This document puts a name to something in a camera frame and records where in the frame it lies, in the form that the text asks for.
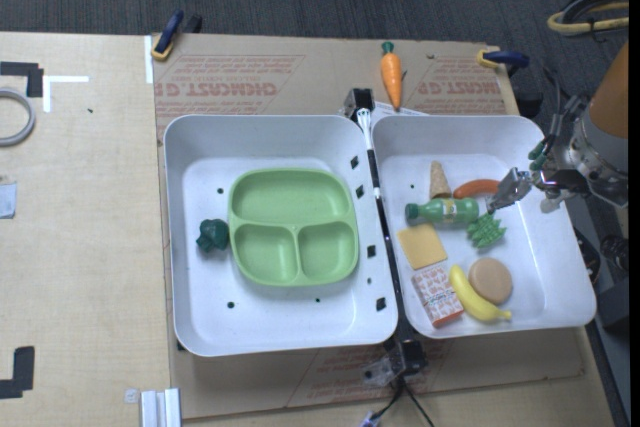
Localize brown cardboard board, red print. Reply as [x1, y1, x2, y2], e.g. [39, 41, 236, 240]
[151, 33, 586, 421]

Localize yellow cheese slice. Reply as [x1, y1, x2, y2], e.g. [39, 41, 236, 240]
[396, 222, 449, 272]

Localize white plastic tray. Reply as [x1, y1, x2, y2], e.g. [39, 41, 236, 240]
[370, 114, 598, 341]
[163, 114, 400, 359]

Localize tan round biscuit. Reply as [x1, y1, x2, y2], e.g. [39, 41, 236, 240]
[467, 256, 515, 307]

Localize green broccoli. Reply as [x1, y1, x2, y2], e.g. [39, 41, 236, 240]
[194, 217, 231, 258]

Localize orange carrot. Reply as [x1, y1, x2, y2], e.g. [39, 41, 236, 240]
[379, 40, 405, 112]

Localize tan ice cream cone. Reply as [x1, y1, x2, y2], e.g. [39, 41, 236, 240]
[428, 159, 453, 201]

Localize green bottle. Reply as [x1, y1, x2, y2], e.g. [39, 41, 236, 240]
[403, 196, 482, 231]

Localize orange sausage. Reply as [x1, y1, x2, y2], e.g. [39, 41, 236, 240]
[452, 178, 502, 201]

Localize orange and white carton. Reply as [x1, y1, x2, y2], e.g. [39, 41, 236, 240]
[410, 262, 466, 329]

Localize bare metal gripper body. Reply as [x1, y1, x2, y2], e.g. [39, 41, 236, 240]
[530, 142, 601, 197]

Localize thin black and white rod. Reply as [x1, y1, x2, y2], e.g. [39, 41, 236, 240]
[356, 109, 407, 347]

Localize yellow banana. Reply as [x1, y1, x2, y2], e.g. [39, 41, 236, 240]
[447, 263, 514, 323]

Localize green divided plate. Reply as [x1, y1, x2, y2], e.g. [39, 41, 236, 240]
[227, 167, 361, 288]

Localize green grapes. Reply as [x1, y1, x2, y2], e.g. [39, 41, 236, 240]
[465, 211, 508, 250]

